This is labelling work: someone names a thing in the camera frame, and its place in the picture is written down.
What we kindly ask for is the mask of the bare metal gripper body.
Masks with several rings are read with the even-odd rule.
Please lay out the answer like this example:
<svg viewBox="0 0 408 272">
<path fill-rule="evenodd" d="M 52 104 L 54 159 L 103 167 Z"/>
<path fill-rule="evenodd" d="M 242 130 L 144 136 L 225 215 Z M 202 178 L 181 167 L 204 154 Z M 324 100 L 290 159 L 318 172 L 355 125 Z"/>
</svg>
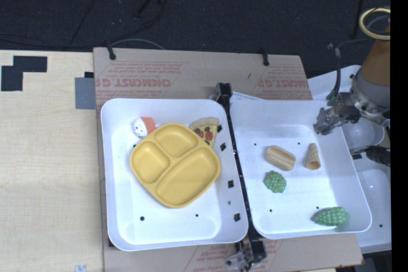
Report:
<svg viewBox="0 0 408 272">
<path fill-rule="evenodd" d="M 360 119 L 369 120 L 377 125 L 390 124 L 389 109 L 378 106 L 377 103 L 357 92 L 339 92 L 331 115 L 341 121 L 341 124 L 357 123 Z"/>
</svg>

